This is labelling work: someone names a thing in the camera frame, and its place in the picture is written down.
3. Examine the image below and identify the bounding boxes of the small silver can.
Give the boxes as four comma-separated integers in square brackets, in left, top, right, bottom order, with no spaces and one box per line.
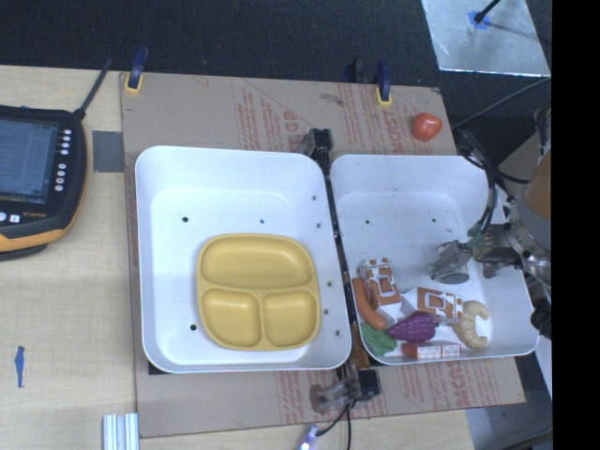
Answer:
[442,259,472,286]

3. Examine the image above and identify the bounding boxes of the orange and white carton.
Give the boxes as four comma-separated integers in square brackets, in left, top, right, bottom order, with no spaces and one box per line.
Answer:
[356,257,403,319]
[401,286,466,326]

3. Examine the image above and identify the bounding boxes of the black block with thin wires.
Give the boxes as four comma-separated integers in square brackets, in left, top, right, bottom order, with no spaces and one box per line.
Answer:
[310,367,383,414]
[299,127,335,159]

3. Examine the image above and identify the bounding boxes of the yellow divided plate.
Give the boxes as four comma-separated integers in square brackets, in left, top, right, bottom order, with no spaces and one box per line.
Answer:
[195,232,323,352]

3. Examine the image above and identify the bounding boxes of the thin black rod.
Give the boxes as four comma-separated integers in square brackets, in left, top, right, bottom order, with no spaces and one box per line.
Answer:
[321,155,365,370]

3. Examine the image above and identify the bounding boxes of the beige croissant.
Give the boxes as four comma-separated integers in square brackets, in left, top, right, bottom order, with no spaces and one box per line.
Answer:
[451,299,491,351]

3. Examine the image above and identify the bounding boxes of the white plastic tray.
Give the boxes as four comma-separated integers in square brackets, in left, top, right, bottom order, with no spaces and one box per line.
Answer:
[134,145,353,375]
[329,154,541,367]

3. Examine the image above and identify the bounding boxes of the green leafy vegetable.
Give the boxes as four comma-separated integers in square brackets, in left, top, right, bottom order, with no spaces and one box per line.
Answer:
[359,321,398,358]

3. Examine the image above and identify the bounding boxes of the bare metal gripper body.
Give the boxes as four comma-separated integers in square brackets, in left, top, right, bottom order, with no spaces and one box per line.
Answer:
[471,224,553,291]

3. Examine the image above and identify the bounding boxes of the brown cardboard board red print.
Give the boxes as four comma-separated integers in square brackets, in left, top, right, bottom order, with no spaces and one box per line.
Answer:
[119,71,527,439]

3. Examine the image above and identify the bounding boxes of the black cylinder on white bracket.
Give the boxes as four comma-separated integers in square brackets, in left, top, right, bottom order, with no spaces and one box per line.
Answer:
[529,296,553,340]

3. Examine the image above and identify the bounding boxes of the orange sausage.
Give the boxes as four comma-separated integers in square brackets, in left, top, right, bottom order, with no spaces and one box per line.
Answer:
[351,277,387,331]

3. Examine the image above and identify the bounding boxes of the purple grapes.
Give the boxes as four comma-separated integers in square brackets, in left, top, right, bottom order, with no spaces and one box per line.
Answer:
[386,310,440,344]

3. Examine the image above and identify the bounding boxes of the red tomato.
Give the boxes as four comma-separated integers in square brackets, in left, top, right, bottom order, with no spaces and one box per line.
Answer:
[412,112,443,143]

